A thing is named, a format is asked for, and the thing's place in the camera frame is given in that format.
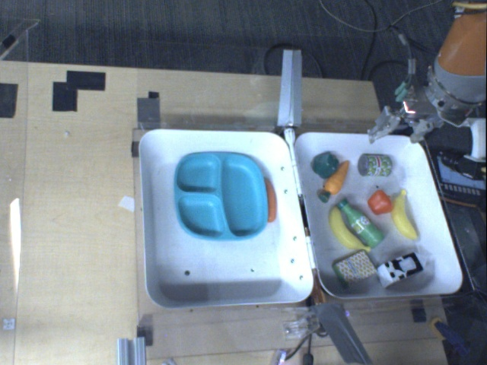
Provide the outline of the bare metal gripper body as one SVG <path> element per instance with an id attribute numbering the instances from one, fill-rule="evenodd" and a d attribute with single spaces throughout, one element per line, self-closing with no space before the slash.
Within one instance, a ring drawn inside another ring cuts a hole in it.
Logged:
<path id="1" fill-rule="evenodd" d="M 447 123 L 461 127 L 480 107 L 479 101 L 466 102 L 447 91 L 429 87 L 399 86 L 395 97 L 400 103 L 399 116 L 409 125 L 423 120 L 435 126 Z"/>

